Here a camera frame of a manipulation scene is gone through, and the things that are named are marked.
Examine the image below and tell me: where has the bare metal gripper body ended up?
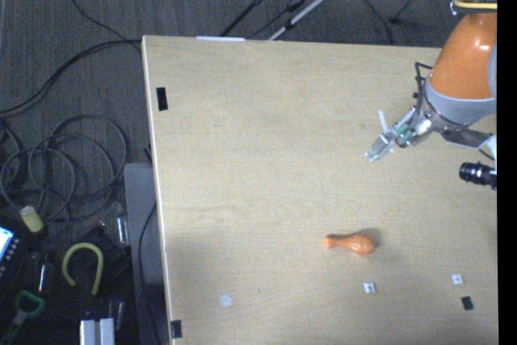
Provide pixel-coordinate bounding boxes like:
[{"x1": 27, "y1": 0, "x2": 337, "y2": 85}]
[{"x1": 394, "y1": 107, "x2": 493, "y2": 149}]

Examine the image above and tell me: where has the orange toy chicken drumstick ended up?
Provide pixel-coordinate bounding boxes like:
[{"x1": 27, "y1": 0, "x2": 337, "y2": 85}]
[{"x1": 323, "y1": 231, "x2": 378, "y2": 256}]

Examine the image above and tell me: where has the pale wood board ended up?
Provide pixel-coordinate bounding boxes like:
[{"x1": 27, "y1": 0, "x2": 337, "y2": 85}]
[{"x1": 141, "y1": 35, "x2": 498, "y2": 345}]

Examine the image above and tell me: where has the yellow-green curved tube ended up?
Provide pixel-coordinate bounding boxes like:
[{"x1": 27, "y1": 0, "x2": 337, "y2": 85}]
[{"x1": 61, "y1": 242, "x2": 105, "y2": 297}]

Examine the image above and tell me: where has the pale yellow small cylinder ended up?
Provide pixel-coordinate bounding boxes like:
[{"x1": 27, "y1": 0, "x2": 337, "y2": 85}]
[{"x1": 19, "y1": 204, "x2": 45, "y2": 234}]

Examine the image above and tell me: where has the black cylinder on white bracket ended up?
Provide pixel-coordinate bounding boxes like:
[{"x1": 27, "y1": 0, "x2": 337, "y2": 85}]
[{"x1": 458, "y1": 134, "x2": 498, "y2": 191}]

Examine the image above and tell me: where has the green handled tool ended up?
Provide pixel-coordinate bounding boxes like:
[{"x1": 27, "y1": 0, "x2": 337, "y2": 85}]
[{"x1": 0, "y1": 289, "x2": 47, "y2": 343}]

